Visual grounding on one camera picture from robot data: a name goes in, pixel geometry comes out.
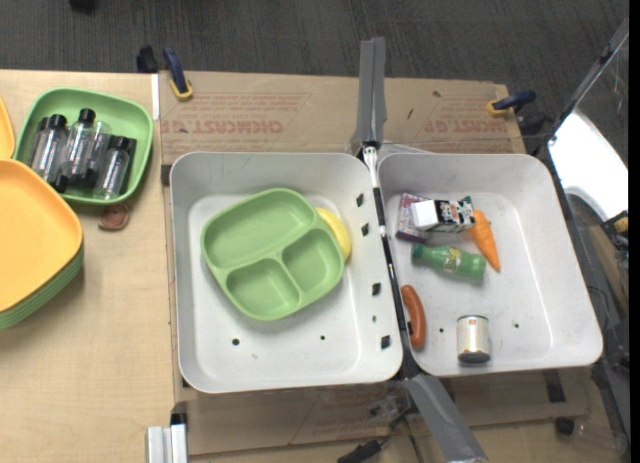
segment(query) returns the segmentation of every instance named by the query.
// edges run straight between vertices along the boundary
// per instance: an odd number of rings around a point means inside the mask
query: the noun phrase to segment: toy carrot
[[[489,261],[491,267],[496,271],[500,271],[500,258],[498,257],[496,240],[491,230],[491,223],[489,223],[484,212],[479,209],[473,209],[473,216],[476,222],[475,225],[469,229],[469,232],[471,232],[478,249]]]

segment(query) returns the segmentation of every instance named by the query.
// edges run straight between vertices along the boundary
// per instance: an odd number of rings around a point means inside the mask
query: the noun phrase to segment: light wood surface
[[[150,76],[0,71],[16,135],[37,96],[59,86],[115,94],[151,112]],[[84,230],[83,270],[34,315],[0,331],[0,461],[139,463],[146,428],[168,423],[160,154],[156,124],[148,173],[128,202],[129,225],[106,232],[98,228],[100,209],[74,207]]]

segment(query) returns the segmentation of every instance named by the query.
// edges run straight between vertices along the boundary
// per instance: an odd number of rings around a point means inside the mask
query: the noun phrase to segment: small carton
[[[424,202],[427,198],[409,193],[403,193],[400,198],[400,208],[398,209],[398,230],[396,237],[416,243],[426,243],[428,234],[424,230],[419,230],[413,223],[411,216],[411,205]]]
[[[414,230],[458,233],[475,224],[470,196],[460,201],[425,199],[411,203],[409,210]]]

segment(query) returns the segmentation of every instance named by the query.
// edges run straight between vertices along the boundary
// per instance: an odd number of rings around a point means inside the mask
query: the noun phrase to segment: toy bottle
[[[60,174],[67,145],[66,125],[64,116],[51,116],[35,151],[31,167],[49,184],[56,183]]]
[[[95,118],[96,114],[92,109],[84,108],[80,110],[78,120],[71,126],[62,173],[72,183],[83,178],[87,172],[88,158],[95,139]]]
[[[25,159],[25,163],[28,166],[33,165],[33,158],[36,156],[36,150],[38,149],[38,143],[40,143],[40,138],[42,137],[42,133],[47,128],[47,124],[49,123],[49,117],[46,116],[42,120],[38,122],[36,126],[36,132],[33,134],[33,138],[31,139],[31,146],[29,147],[29,153],[27,154],[27,158]]]
[[[111,142],[111,128],[105,122],[94,122],[95,135],[91,151],[87,155],[87,186],[93,187],[102,168],[104,157]]]
[[[484,276],[487,260],[479,254],[468,253],[451,246],[425,246],[415,243],[411,261],[418,266],[429,266],[466,278],[479,280]]]
[[[122,183],[129,167],[129,139],[120,136],[107,150],[95,186],[95,196],[110,200],[121,194]]]

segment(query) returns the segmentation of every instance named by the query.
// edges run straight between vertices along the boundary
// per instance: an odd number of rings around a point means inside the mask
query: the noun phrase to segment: green tray
[[[129,198],[137,189],[151,154],[153,120],[145,108],[114,95],[81,88],[54,88],[40,95],[34,102],[22,125],[14,152],[14,159],[25,162],[38,122],[53,114],[67,118],[69,125],[78,118],[82,108],[96,112],[96,120],[106,122],[113,134],[136,140],[133,158],[129,164],[126,191],[109,200],[93,197],[90,189],[70,186],[62,193],[65,200],[93,205],[111,205]]]
[[[330,229],[302,195],[289,189],[258,193],[213,216],[200,245],[231,302],[262,321],[319,300],[344,272]]]

